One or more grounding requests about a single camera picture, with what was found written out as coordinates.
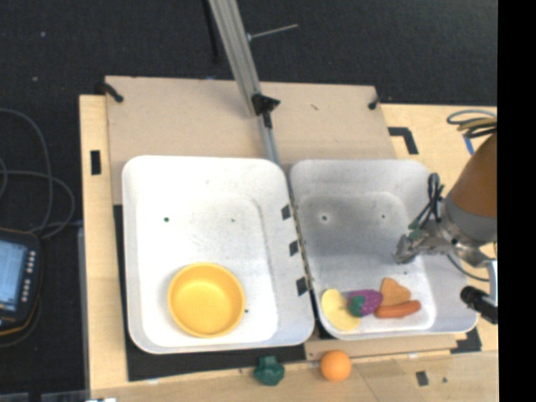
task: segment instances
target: orange toy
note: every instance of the orange toy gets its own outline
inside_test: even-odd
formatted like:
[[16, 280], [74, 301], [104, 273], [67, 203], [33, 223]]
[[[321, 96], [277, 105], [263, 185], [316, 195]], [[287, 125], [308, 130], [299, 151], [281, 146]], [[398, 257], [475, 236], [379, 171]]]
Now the orange toy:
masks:
[[322, 356], [320, 371], [329, 381], [344, 381], [352, 372], [352, 362], [345, 352], [332, 350]]

